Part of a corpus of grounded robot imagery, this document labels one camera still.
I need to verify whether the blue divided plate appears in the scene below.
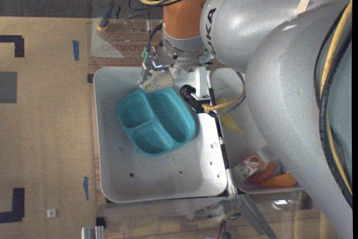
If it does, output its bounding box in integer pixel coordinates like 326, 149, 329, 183
117, 87, 197, 157

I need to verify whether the white plastic tray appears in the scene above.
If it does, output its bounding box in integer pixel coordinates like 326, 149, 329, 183
210, 67, 306, 195
92, 65, 229, 204

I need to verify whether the orange carrot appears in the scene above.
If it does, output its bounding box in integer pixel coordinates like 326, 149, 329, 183
260, 173, 298, 189

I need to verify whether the black cylinder on white bracket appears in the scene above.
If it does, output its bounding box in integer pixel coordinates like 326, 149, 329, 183
179, 67, 214, 114

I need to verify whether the red sausage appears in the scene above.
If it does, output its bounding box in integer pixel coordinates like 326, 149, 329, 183
247, 161, 278, 185

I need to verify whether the white and orange packet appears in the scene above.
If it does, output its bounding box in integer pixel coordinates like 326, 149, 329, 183
232, 151, 271, 180

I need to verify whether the yellow banana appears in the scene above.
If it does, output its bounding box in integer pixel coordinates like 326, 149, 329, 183
216, 96, 244, 135

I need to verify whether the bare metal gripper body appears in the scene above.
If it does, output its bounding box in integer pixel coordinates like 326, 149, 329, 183
141, 44, 215, 73

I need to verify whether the beige patterned biscuit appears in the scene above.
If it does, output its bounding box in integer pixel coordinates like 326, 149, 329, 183
143, 71, 175, 93

